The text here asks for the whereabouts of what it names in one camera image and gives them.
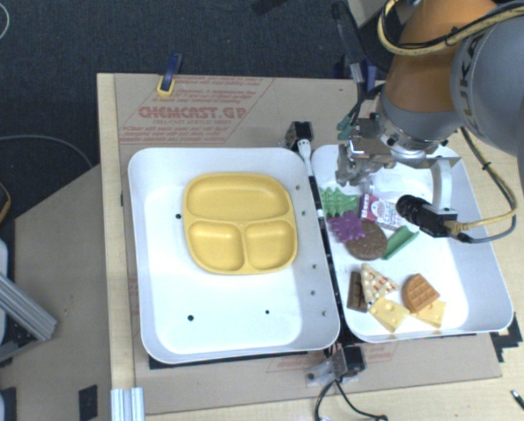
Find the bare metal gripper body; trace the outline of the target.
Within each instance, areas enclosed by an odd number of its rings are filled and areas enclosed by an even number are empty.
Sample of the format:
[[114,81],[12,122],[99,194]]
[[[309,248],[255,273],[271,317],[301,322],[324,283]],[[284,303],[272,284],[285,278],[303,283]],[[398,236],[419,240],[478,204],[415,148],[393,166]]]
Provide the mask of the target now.
[[387,168],[401,163],[412,168],[427,168],[425,162],[441,140],[411,134],[389,118],[356,118],[348,126],[348,157],[366,160]]

